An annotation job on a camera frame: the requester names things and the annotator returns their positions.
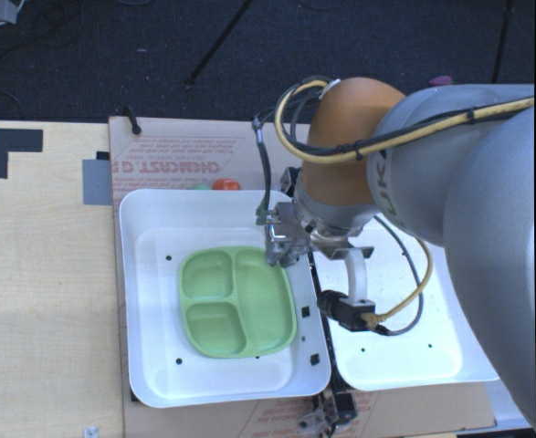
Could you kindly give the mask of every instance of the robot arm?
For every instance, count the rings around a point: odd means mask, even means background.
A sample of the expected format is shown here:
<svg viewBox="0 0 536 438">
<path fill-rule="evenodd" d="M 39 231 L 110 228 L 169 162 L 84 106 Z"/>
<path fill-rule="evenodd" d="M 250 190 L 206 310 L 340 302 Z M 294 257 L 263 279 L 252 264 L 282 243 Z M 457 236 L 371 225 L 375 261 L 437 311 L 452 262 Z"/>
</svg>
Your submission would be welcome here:
<svg viewBox="0 0 536 438">
<path fill-rule="evenodd" d="M 309 88 L 324 90 L 302 145 L 281 118 Z M 351 293 L 323 293 L 319 306 L 372 329 L 364 260 L 349 237 L 382 213 L 444 247 L 470 327 L 536 429 L 533 94 L 533 85 L 454 85 L 404 96 L 368 78 L 293 87 L 274 124 L 303 163 L 292 203 L 267 210 L 266 259 L 289 266 L 311 249 L 344 258 Z"/>
</svg>

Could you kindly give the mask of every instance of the white container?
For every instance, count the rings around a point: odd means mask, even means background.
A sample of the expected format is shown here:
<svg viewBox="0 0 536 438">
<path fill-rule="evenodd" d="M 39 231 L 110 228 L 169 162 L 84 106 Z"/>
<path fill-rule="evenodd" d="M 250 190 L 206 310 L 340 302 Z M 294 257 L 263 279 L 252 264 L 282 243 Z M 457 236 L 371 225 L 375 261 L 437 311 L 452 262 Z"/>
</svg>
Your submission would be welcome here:
<svg viewBox="0 0 536 438">
<path fill-rule="evenodd" d="M 138 190 L 121 202 L 130 384 L 146 405 L 311 396 L 327 387 L 331 363 L 306 256 L 287 268 L 298 329 L 284 350 L 259 359 L 216 359 L 195 349 L 185 333 L 177 286 L 181 262 L 195 251 L 217 246 L 265 248 L 264 229 L 256 225 L 262 197 L 262 191 Z M 289 198 L 272 192 L 270 204 L 280 201 Z M 421 278 L 424 253 L 415 239 L 394 230 Z M 378 223 L 371 221 L 352 243 L 374 247 L 366 267 L 368 298 L 376 303 L 377 313 L 415 288 L 401 249 Z M 339 373 L 353 388 L 380 391 L 498 378 L 457 303 L 444 252 L 431 249 L 435 269 L 424 291 L 424 314 L 412 330 L 385 337 L 351 333 L 329 321 Z M 321 289 L 346 292 L 344 263 L 318 253 L 315 259 Z M 389 318 L 385 326 L 405 326 L 416 304 Z M 309 316 L 303 316 L 303 308 Z"/>
<path fill-rule="evenodd" d="M 298 326 L 280 352 L 207 357 L 184 330 L 180 264 L 206 248 L 264 248 L 264 229 L 255 215 L 262 197 L 255 191 L 137 190 L 121 202 L 130 385 L 144 404 L 165 408 L 310 396 L 326 388 L 331 364 L 306 257 L 287 269 Z M 289 199 L 276 192 L 272 197 Z M 303 308 L 309 316 L 302 315 Z"/>
</svg>

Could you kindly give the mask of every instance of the green plate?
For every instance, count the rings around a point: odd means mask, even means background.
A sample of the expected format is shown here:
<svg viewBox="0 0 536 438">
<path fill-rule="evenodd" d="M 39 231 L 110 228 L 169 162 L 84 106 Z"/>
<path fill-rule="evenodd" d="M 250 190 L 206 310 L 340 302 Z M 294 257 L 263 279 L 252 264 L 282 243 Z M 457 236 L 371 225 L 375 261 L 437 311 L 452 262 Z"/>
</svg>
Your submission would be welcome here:
<svg viewBox="0 0 536 438">
<path fill-rule="evenodd" d="M 186 334 L 210 357 L 262 356 L 296 335 L 288 276 L 254 246 L 211 248 L 189 255 L 179 274 Z"/>
</svg>

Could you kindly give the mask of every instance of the red tomato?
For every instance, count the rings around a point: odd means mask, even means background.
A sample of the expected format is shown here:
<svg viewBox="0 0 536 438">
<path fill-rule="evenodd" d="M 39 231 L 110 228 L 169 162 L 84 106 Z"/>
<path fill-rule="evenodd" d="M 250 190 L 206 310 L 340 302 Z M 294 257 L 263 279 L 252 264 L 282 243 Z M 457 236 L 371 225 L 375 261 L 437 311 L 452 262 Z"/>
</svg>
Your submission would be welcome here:
<svg viewBox="0 0 536 438">
<path fill-rule="evenodd" d="M 216 179 L 211 188 L 213 190 L 241 190 L 241 185 L 235 179 L 223 177 Z"/>
</svg>

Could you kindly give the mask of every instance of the yellow cable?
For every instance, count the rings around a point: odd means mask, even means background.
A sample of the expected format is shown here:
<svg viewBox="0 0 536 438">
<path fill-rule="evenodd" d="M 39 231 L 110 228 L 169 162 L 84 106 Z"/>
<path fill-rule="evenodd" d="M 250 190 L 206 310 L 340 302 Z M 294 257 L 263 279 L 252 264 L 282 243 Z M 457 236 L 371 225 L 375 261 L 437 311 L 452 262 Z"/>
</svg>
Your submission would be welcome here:
<svg viewBox="0 0 536 438">
<path fill-rule="evenodd" d="M 424 274 L 424 278 L 422 279 L 422 282 L 420 283 L 419 286 L 415 288 L 415 290 L 407 298 L 402 300 L 402 302 L 397 304 L 395 307 L 393 307 L 391 310 L 387 311 L 386 313 L 383 313 L 381 315 L 378 315 L 376 313 L 361 314 L 361 319 L 367 323 L 370 329 L 375 328 L 379 323 L 386 321 L 389 317 L 392 317 L 397 312 L 407 307 L 426 288 L 428 281 L 430 280 L 430 277 L 432 276 L 432 268 L 434 266 L 434 260 L 432 258 L 432 253 L 430 252 L 430 249 L 427 247 L 427 245 L 418 238 L 416 238 L 416 240 L 422 246 L 422 249 L 424 250 L 424 253 L 426 254 L 426 259 L 427 259 L 426 273 Z"/>
<path fill-rule="evenodd" d="M 282 98 L 281 102 L 277 105 L 276 112 L 274 114 L 274 125 L 276 127 L 276 134 L 278 135 L 278 138 L 281 141 L 281 143 L 284 145 L 284 147 L 295 156 L 301 158 L 303 161 L 320 163 L 320 164 L 333 164 L 333 163 L 339 163 L 339 162 L 352 161 L 357 157 L 357 153 L 355 151 L 342 152 L 342 153 L 334 154 L 331 156 L 316 156 L 316 155 L 308 154 L 304 151 L 299 150 L 284 135 L 284 129 L 283 129 L 281 118 L 282 118 L 282 113 L 284 111 L 284 106 L 288 102 L 289 98 L 303 91 L 304 89 L 315 88 L 315 87 L 325 87 L 327 84 L 328 83 L 326 81 L 314 80 L 306 84 L 300 85 L 296 89 L 293 89 L 288 94 L 286 94 Z M 508 112 L 512 112 L 516 110 L 524 110 L 533 106 L 533 104 L 534 104 L 534 98 L 527 98 L 527 99 L 521 99 L 521 100 L 513 100 L 511 102 L 505 102 L 502 104 L 498 104 L 496 106 L 478 108 L 478 109 L 475 109 L 474 111 L 474 118 L 476 120 L 479 120 L 479 119 L 483 119 L 485 117 L 489 117 L 492 115 L 508 113 Z M 460 113 L 457 115 L 453 115 L 452 117 L 449 117 L 447 119 L 439 120 L 435 123 L 431 123 L 430 125 L 427 125 L 419 130 L 405 133 L 401 136 L 392 138 L 390 140 L 379 142 L 372 146 L 365 146 L 359 149 L 358 153 L 362 156 L 365 156 L 371 152 L 384 150 L 384 149 L 391 148 L 394 146 L 399 146 L 400 144 L 404 144 L 409 141 L 419 140 L 420 138 L 424 138 L 425 136 L 428 136 L 430 134 L 433 134 L 438 131 L 445 130 L 445 129 L 448 129 L 457 125 L 461 125 L 463 123 L 468 123 L 467 113 Z"/>
</svg>

